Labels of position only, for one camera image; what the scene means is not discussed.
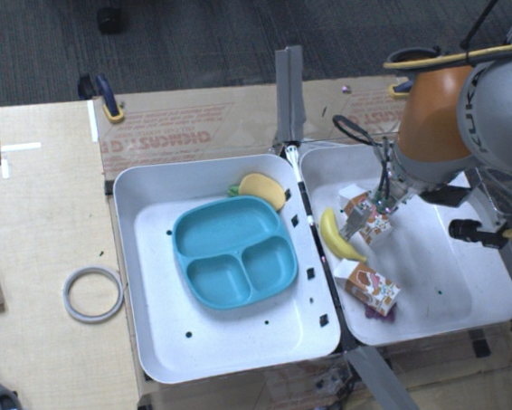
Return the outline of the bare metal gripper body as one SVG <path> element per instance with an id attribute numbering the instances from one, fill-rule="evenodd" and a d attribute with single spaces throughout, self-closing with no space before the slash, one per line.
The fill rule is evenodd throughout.
<path id="1" fill-rule="evenodd" d="M 375 189 L 369 191 L 368 202 L 380 215 L 392 215 L 416 194 L 414 182 L 401 167 L 385 167 Z"/>

